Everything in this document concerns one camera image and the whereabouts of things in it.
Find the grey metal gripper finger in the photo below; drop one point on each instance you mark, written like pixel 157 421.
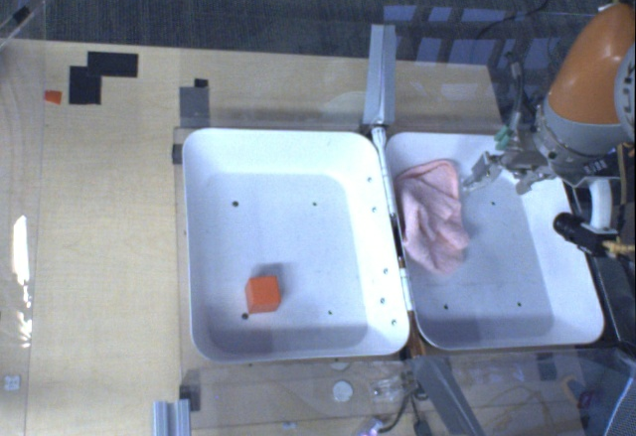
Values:
pixel 535 178
pixel 481 171

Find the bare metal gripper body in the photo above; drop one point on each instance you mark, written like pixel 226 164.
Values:
pixel 526 157

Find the white plastic tray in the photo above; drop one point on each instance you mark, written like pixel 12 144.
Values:
pixel 502 275
pixel 293 245

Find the pink cloth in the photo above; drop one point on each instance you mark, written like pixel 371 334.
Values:
pixel 432 220

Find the black cylinder on white bracket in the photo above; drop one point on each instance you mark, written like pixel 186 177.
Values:
pixel 576 228

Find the orange cube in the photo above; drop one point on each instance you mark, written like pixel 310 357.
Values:
pixel 263 295

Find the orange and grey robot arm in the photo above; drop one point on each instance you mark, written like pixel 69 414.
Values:
pixel 591 71

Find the white round disc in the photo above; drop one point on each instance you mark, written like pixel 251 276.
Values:
pixel 343 390

